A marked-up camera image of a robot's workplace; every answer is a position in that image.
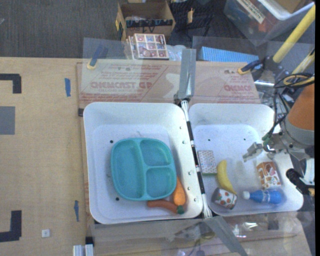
blue bottle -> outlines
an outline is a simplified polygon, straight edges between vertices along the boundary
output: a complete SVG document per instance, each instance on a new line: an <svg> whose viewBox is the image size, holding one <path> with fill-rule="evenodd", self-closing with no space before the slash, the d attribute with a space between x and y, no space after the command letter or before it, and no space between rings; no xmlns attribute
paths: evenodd
<svg viewBox="0 0 320 256"><path fill-rule="evenodd" d="M281 192L274 189L260 189L255 192L243 191L242 196L246 200L251 199L258 203L280 204L282 201Z"/></svg>

banana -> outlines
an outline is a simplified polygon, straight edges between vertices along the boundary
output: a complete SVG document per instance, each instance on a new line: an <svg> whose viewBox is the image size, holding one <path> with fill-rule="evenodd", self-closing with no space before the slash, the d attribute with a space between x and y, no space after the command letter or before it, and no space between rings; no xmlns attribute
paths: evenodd
<svg viewBox="0 0 320 256"><path fill-rule="evenodd" d="M219 185L222 189L229 191L233 194L237 194L237 192L234 190L228 175L227 175L227 161L222 160L216 167L216 177L218 179Z"/></svg>

gray square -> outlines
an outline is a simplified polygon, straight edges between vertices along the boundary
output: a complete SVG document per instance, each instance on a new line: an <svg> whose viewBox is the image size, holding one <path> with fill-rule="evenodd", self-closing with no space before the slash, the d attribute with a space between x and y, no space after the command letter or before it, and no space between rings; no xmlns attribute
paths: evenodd
<svg viewBox="0 0 320 256"><path fill-rule="evenodd" d="M16 107L0 106L0 135L14 135L16 130Z"/></svg>

teal dish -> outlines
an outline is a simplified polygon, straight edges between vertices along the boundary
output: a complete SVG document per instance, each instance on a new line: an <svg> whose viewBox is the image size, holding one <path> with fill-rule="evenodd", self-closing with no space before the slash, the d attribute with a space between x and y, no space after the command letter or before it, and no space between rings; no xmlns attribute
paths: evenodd
<svg viewBox="0 0 320 256"><path fill-rule="evenodd" d="M111 150L111 175L117 193L128 200L165 198L177 185L174 158L158 139L119 140Z"/></svg>

patterned cup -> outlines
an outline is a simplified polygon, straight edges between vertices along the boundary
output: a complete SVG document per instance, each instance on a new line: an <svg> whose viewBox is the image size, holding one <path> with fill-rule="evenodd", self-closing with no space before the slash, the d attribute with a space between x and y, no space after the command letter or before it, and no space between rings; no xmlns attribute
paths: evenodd
<svg viewBox="0 0 320 256"><path fill-rule="evenodd" d="M217 187L212 194L211 201L219 206L232 210L237 202L237 195Z"/></svg>

